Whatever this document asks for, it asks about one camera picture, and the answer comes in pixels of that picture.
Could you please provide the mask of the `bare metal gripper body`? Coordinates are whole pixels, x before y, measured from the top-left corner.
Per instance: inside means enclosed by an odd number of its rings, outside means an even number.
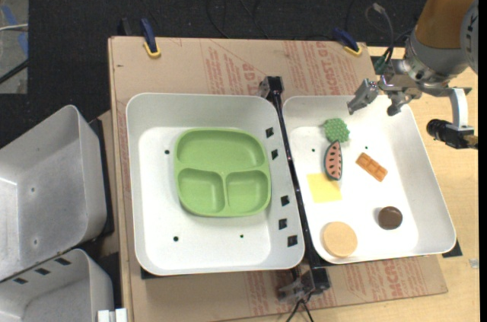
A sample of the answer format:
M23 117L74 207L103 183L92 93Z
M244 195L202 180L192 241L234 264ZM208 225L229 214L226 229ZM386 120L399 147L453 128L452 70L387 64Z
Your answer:
M380 76L378 87L383 91L443 96L451 80L417 59L392 59Z

